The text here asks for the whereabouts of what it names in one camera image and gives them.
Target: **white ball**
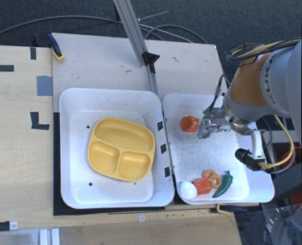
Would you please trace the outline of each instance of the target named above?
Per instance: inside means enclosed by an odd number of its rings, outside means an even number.
[[[197,189],[193,183],[183,181],[180,184],[179,193],[184,200],[190,201],[197,196]]]

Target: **yellow and blue clamp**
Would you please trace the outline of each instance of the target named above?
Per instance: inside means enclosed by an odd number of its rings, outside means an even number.
[[[48,34],[48,41],[51,44],[54,57],[59,61],[63,60],[64,54],[52,34]]]

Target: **yellow divided plate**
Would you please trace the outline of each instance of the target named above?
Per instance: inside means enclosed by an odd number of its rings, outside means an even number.
[[[150,129],[135,122],[106,117],[99,120],[88,144],[94,171],[122,181],[136,182],[149,173],[155,153]]]

